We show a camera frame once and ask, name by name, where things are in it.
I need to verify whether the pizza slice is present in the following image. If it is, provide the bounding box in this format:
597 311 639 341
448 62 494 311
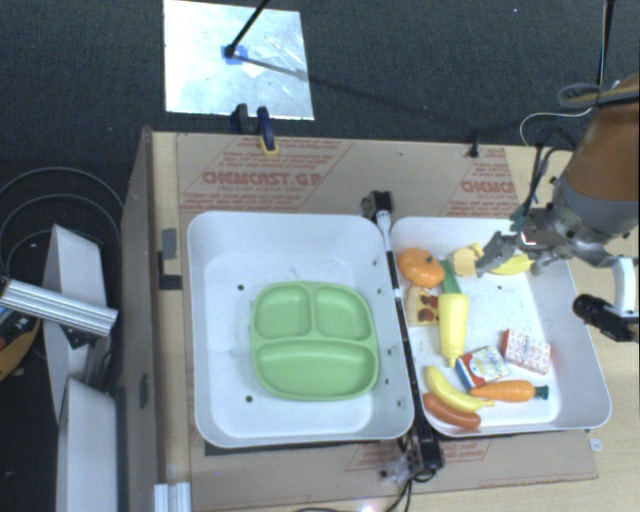
406 285 442 328

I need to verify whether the green oblong toy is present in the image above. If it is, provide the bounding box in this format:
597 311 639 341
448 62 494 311
439 258 463 296

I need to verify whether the orange pumpkin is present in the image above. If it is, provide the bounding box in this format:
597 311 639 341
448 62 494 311
396 246 447 289

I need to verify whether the orange sausage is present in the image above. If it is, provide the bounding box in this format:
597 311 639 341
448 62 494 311
421 391 483 431

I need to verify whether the orange carrot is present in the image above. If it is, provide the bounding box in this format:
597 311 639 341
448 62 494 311
468 379 550 404

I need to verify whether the brown cardboard board red print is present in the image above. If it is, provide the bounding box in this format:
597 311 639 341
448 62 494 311
175 132 600 502

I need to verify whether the black cylinder on white bracket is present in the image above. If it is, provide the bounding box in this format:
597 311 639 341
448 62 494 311
572 254 640 344

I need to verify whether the red and white carton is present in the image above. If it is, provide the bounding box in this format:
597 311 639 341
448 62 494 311
500 327 553 377

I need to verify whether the yellow squeeze bottle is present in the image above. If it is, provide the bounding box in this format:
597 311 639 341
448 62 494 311
437 291 471 369

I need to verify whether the thin black and white rod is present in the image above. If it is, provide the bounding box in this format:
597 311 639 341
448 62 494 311
377 209 427 442

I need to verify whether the white plastic tray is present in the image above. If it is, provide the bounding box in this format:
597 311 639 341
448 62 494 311
186 210 417 449
389 215 613 439

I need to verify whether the green divided plate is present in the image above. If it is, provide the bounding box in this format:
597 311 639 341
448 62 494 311
248 280 381 403

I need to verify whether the black block with thin wires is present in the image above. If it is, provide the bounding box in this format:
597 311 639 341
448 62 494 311
361 189 397 219
416 424 446 474

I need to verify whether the pale yellow chunk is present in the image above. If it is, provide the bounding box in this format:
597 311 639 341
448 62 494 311
451 242 486 278

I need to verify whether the red blue white packet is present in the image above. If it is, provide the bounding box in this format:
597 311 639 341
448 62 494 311
454 345 512 393

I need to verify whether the yellow curved toy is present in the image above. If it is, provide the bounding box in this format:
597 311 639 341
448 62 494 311
488 253 533 277

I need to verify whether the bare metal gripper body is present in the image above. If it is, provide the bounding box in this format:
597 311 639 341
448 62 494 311
514 204 620 267

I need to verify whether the yellow banana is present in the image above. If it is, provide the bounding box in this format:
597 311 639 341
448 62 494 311
425 364 497 414

